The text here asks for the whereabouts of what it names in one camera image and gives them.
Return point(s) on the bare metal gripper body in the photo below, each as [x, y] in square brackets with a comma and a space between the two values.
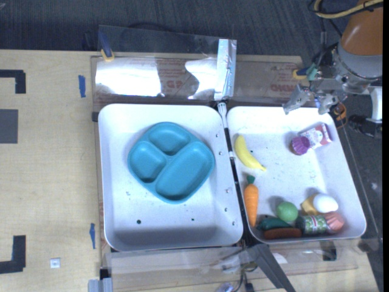
[329, 82]

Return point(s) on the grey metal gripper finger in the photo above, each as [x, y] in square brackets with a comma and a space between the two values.
[296, 100]
[326, 102]

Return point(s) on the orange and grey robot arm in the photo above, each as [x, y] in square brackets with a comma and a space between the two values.
[364, 32]

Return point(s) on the white and red carton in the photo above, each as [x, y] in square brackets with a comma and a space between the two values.
[319, 135]

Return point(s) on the purple cupcake cup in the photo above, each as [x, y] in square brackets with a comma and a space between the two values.
[300, 145]

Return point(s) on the white plastic tray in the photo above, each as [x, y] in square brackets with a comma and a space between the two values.
[121, 193]
[288, 175]

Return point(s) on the yellow banana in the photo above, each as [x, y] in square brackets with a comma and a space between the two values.
[244, 155]

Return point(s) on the white egg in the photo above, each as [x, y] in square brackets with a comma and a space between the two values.
[325, 203]

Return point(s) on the yellow toy food piece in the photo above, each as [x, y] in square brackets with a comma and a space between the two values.
[307, 206]

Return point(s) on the orange carrot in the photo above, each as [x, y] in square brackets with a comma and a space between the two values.
[251, 198]

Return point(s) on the green lime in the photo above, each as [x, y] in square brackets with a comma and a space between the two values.
[287, 211]

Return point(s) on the orange ridged toy food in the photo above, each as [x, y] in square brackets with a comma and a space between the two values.
[335, 221]

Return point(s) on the green can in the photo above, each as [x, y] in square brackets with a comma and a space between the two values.
[313, 224]

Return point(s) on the dark green pepper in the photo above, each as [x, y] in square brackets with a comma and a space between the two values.
[273, 223]

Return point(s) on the brown sausage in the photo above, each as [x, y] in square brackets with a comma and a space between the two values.
[282, 233]

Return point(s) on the blue divided plate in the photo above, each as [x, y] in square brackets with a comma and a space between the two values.
[182, 172]

